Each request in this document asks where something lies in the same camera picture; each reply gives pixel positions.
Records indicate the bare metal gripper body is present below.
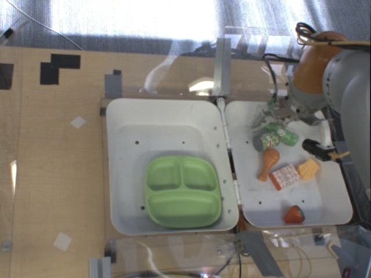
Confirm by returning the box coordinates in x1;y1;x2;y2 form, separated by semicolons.
261;103;317;126

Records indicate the green plastic bottle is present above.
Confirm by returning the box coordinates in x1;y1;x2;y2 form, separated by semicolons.
264;122;300;148

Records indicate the grey can with green label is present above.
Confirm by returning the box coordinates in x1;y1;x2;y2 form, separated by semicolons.
252;129;282;153

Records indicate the thin black and white rod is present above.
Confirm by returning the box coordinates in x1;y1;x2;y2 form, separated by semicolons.
216;97;243;206

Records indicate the orange chicken drumstick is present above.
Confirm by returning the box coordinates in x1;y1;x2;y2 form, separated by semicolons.
257;148;281;182

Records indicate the yellow ridged toy food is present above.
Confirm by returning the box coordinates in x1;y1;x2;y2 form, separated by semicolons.
296;158;321;181

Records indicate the orange and white carton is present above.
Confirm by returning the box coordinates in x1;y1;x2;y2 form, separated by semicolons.
269;163;303;192

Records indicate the white plastic tray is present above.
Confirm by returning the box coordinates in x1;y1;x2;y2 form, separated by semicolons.
224;100;354;229
105;97;241;237

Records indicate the red strawberry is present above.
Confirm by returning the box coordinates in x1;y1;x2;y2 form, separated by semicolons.
283;204;306;224

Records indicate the green divided plate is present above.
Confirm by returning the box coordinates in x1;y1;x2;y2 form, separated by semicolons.
144;155;223;229

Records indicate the pale wood board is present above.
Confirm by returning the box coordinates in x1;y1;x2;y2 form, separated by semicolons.
0;46;363;278

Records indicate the black cylinder on white bracket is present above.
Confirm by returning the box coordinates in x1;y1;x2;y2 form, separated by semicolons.
301;119;336;162

